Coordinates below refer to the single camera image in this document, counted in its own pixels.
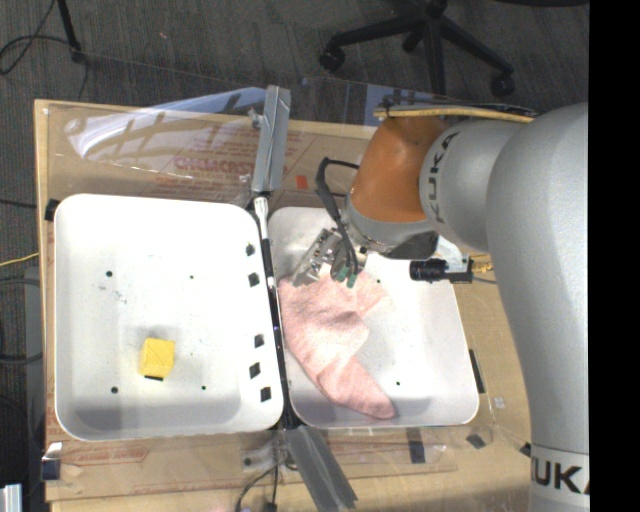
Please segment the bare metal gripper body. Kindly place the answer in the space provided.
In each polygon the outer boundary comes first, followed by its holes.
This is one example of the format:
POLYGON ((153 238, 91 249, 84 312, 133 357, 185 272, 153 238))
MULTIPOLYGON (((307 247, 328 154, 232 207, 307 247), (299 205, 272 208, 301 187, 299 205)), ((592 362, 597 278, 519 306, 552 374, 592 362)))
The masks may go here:
POLYGON ((330 274, 360 273, 367 261, 365 248, 356 249, 350 241, 344 241, 336 228, 323 228, 305 257, 305 272, 320 274, 329 269, 330 274))

